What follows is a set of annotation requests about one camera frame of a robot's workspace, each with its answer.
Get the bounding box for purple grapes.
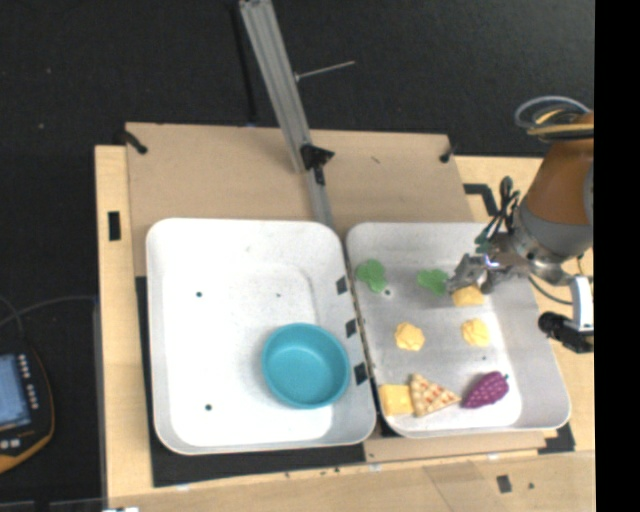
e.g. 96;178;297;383
460;370;511;410

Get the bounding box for brown cardboard board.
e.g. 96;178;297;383
124;121;549;464

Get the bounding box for white plastic tray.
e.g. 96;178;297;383
144;216;378;456
344;221;573;440

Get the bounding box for black cylinder on white bracket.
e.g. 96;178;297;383
538;274;595;354

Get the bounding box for pizza slice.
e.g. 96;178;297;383
408;372;462;418

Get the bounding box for teal bowl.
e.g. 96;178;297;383
260;321;352;411

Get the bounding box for green broccoli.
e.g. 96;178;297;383
354;258;389;294
416;268;450;297

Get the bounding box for yellow biscuit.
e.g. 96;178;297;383
393;321;427;353
460;318;492;349
451;284;487;308

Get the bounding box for yellow cheese block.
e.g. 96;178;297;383
377;383;416;418

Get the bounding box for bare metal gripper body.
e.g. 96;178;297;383
485;233;574;287

